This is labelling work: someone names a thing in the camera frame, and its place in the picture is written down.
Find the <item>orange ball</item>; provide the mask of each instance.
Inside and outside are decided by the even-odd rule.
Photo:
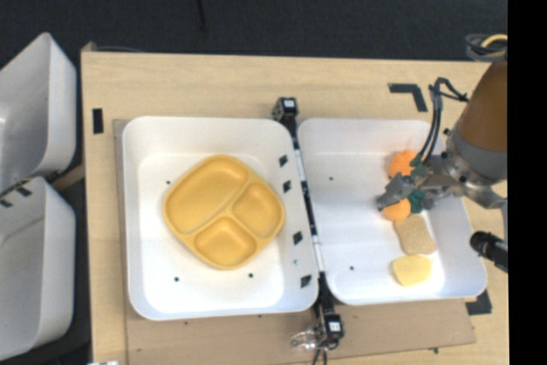
[[[404,150],[403,152],[395,154],[390,161],[387,171],[390,178],[393,178],[398,172],[400,172],[402,176],[410,176],[412,169],[414,169],[410,166],[410,162],[415,159],[416,155],[417,154],[413,150]]]
[[[382,210],[387,219],[392,221],[404,221],[410,216],[410,201],[407,198],[401,199],[398,203],[388,205]]]

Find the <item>wooden table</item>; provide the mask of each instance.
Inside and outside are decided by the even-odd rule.
[[[84,166],[89,234],[93,360],[121,364],[310,363],[289,336],[311,311],[154,322],[127,302],[115,177],[114,120],[140,115],[269,117],[278,97],[296,97],[310,117],[431,120],[410,94],[388,83],[427,86],[438,76],[471,93],[487,65],[261,56],[81,54]],[[444,127],[462,104],[445,103]],[[498,192],[504,194],[501,184]],[[503,235],[501,215],[464,200],[473,228]],[[490,315],[469,318],[463,300],[338,306],[347,335],[329,362],[349,364],[509,363],[508,277],[486,262]]]

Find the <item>tabletop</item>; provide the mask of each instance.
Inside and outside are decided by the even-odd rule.
[[[439,76],[471,94],[487,65],[432,62],[114,53],[83,50],[81,93],[95,362],[310,363],[289,336],[311,312],[148,321],[127,300],[116,188],[114,122],[141,115],[269,117],[278,97],[295,97],[299,119],[311,117],[431,120],[427,87]],[[422,91],[429,111],[411,93]],[[444,106],[452,127],[462,104]],[[507,193],[505,183],[496,190]],[[503,236],[496,211],[464,199],[473,229]],[[346,337],[331,352],[339,365],[509,363],[508,275],[485,261],[493,311],[469,317],[461,299],[337,307]]]

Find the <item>white bin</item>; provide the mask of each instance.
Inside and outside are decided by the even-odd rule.
[[[0,71],[0,360],[70,326],[75,214],[44,177],[75,147],[76,71],[43,33]]]

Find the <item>yellow divided plate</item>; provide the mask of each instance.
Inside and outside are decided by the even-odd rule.
[[[196,256],[219,269],[256,256],[285,222],[283,203],[248,166],[211,156],[182,176],[163,203],[171,231]]]

